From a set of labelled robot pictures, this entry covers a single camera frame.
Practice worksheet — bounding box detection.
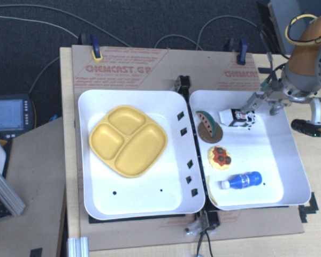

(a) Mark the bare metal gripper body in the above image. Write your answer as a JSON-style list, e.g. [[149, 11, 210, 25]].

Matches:
[[259, 86, 316, 104]]

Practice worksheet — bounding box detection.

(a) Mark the red and green watermelon slice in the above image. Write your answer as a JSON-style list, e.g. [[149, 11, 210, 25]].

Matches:
[[195, 110, 217, 139]]

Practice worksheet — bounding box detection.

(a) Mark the thin black rod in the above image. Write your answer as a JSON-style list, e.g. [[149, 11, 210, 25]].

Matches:
[[182, 89, 210, 214]]

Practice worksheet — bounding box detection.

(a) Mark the brown cardboard board red print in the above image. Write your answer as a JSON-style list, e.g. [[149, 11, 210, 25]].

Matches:
[[71, 44, 305, 252]]

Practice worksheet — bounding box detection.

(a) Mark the white plastic tray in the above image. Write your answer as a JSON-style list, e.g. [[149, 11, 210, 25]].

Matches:
[[189, 89, 312, 211], [78, 89, 206, 221]]

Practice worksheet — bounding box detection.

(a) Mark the white carton with cow print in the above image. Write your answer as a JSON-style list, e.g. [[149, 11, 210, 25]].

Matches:
[[218, 108, 257, 130]]

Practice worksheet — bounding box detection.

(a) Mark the pale yellow flat slice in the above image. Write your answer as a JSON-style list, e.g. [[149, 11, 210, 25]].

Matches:
[[206, 175, 218, 206]]

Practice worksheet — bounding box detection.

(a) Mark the yellow spaghetti with meatballs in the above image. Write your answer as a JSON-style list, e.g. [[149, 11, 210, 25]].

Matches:
[[207, 145, 233, 171]]

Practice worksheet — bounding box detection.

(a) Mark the brown round biscuit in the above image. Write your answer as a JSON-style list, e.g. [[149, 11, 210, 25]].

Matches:
[[197, 120, 224, 144]]

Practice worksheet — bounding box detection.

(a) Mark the black block with thin wires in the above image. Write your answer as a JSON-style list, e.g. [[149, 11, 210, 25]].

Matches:
[[194, 210, 221, 230], [175, 74, 191, 94]]

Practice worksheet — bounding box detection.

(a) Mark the yellow divided plate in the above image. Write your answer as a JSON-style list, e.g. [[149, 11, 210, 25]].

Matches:
[[88, 104, 169, 179]]

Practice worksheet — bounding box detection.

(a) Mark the blue bottle with white cap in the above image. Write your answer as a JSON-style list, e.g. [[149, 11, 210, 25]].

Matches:
[[220, 171, 263, 190]]

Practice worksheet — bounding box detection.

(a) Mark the black cylinder on white bracket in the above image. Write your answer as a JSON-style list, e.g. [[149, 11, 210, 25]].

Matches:
[[291, 97, 321, 138]]

